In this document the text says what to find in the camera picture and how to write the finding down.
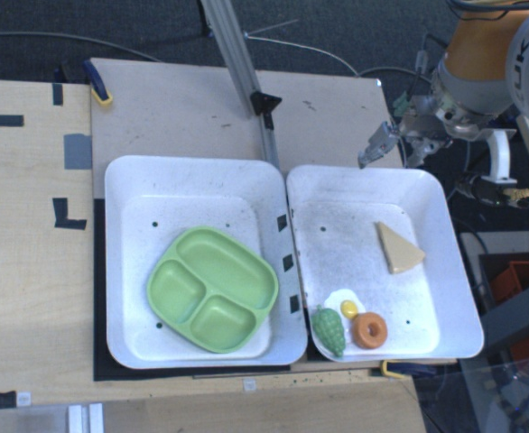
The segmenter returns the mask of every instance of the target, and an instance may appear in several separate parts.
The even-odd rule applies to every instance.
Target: toy food
[[[353,320],[351,334],[355,343],[362,348],[378,348],[387,339],[387,324],[372,311],[360,313]]]
[[[391,274],[410,270],[423,261],[425,252],[419,247],[397,234],[385,223],[379,221],[376,227]]]
[[[312,330],[320,342],[335,356],[341,357],[345,349],[345,329],[337,311],[317,307],[311,318]]]

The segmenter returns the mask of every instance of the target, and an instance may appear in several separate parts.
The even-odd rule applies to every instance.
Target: wooden surface
[[[377,425],[395,410],[399,415],[390,425],[403,419],[404,431],[422,431],[411,380],[401,386],[371,377],[363,367],[373,364],[346,367],[303,360],[290,373],[93,382],[92,172],[66,170],[63,151],[64,135],[91,135],[90,94],[87,86],[64,85],[63,96],[63,106],[55,106],[50,84],[0,81],[0,115],[24,117],[24,127],[0,127],[0,392],[29,392],[34,405],[127,400],[135,405],[136,400],[161,398],[146,404],[147,411],[162,410],[170,400],[172,406],[182,406],[176,410],[182,411],[182,425],[188,421],[197,430],[207,420],[192,412],[187,418],[184,403],[198,403],[212,418],[211,412],[224,406],[209,410],[215,393],[221,403],[250,403],[238,413],[240,430],[261,403],[272,406],[270,412],[284,412],[279,414],[280,428],[297,425],[306,410],[314,412],[312,418],[325,419],[331,410],[311,410],[306,400],[323,401],[334,403],[336,412],[349,411],[351,425],[364,415]],[[55,227],[53,198],[67,198],[69,218],[88,220],[86,229]],[[244,393],[247,378],[254,378],[256,392]],[[363,414],[358,405],[371,396],[386,402]],[[283,400],[295,403],[294,409],[287,409],[290,404]],[[231,431],[227,416],[219,415],[215,425],[220,429],[209,430]],[[259,422],[265,422],[264,413],[259,415]],[[320,425],[330,424],[323,419]],[[162,425],[154,416],[149,421],[160,422],[151,428]]]

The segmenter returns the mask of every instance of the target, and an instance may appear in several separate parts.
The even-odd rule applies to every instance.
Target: green divided tray
[[[168,326],[213,353],[242,347],[278,295],[273,268],[209,226],[185,231],[150,275],[148,302]]]

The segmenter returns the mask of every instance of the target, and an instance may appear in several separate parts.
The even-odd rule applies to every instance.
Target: toy donut
[[[353,320],[351,334],[355,343],[362,348],[378,348],[387,339],[387,324],[376,313],[360,313]]]

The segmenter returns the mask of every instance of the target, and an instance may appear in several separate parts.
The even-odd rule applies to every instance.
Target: toy bread slice
[[[391,274],[410,270],[423,261],[425,252],[419,247],[380,221],[377,222],[376,227]]]

